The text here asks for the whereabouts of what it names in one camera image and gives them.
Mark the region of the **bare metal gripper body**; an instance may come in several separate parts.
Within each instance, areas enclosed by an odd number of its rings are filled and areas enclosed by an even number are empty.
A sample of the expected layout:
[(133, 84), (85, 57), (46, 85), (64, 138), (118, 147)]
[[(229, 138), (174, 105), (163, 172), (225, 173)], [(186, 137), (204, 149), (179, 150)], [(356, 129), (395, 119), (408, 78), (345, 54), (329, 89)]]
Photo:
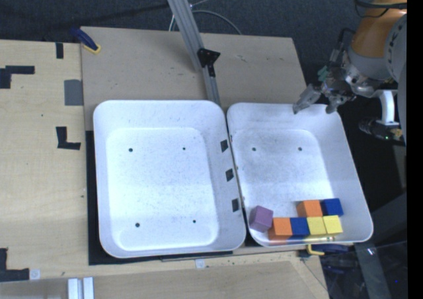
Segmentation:
[(322, 93), (332, 99), (352, 99), (359, 95), (371, 97), (375, 90), (375, 81), (362, 75), (354, 66), (324, 66), (319, 71), (319, 82)]

